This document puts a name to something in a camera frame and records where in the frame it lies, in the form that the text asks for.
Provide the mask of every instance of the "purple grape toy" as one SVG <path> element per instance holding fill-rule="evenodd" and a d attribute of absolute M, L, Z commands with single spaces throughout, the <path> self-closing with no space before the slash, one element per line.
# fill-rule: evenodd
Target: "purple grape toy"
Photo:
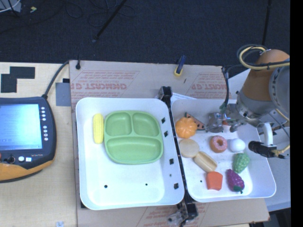
<path fill-rule="evenodd" d="M 227 182 L 230 190 L 234 192 L 241 192 L 241 194 L 243 193 L 242 190 L 245 187 L 244 181 L 237 173 L 231 169 L 227 170 Z"/>

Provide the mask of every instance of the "blue screen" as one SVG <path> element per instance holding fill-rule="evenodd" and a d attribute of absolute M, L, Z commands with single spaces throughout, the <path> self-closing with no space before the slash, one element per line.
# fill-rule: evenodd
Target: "blue screen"
<path fill-rule="evenodd" d="M 39 105 L 0 105 L 0 150 L 41 148 Z"/>

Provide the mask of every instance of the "white tray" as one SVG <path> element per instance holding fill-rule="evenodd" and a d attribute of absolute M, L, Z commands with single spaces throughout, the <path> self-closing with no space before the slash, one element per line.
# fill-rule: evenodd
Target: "white tray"
<path fill-rule="evenodd" d="M 172 114 L 174 122 L 185 115 L 185 112 L 193 115 L 205 125 L 208 122 L 208 114 L 219 112 L 219 107 L 223 100 L 216 99 L 178 99 L 172 103 Z M 236 103 L 236 100 L 229 100 L 229 103 Z M 181 157 L 185 172 L 185 179 L 189 195 L 198 202 L 213 202 L 234 199 L 248 198 L 268 198 L 275 194 L 276 183 L 266 157 L 248 149 L 248 143 L 252 140 L 260 141 L 258 131 L 253 126 L 246 124 L 240 126 L 236 132 L 231 133 L 229 126 L 223 126 L 222 133 L 206 133 L 205 131 L 196 131 L 196 134 L 190 139 L 195 140 L 200 151 L 210 155 L 218 164 L 216 169 L 223 175 L 222 189 L 208 190 L 206 186 L 206 172 L 200 168 L 192 158 Z M 246 143 L 245 152 L 250 157 L 248 167 L 239 175 L 244 180 L 245 188 L 243 194 L 232 192 L 227 185 L 226 170 L 232 169 L 232 157 L 235 154 L 228 148 L 222 153 L 214 153 L 209 147 L 209 140 L 214 135 L 225 137 L 229 143 L 230 139 L 240 138 Z"/>
<path fill-rule="evenodd" d="M 104 141 L 95 144 L 92 119 L 119 110 L 152 114 L 163 133 L 163 155 L 148 164 L 123 165 L 107 155 Z M 92 210 L 174 205 L 184 197 L 184 185 L 172 133 L 168 107 L 158 99 L 92 98 L 76 105 L 79 147 L 80 198 Z"/>

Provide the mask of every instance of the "green divided plate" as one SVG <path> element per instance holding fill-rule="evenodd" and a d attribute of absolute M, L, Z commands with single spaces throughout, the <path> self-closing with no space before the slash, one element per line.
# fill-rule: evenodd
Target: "green divided plate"
<path fill-rule="evenodd" d="M 115 111 L 104 121 L 104 143 L 108 156 L 120 164 L 146 164 L 163 154 L 158 121 L 143 111 Z"/>

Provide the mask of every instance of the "egg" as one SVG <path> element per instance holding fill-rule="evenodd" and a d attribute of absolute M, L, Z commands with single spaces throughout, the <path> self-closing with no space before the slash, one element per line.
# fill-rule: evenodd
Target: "egg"
<path fill-rule="evenodd" d="M 230 140 L 229 145 L 230 145 L 231 151 L 233 151 L 233 152 L 243 151 L 246 147 L 245 142 L 239 138 Z"/>

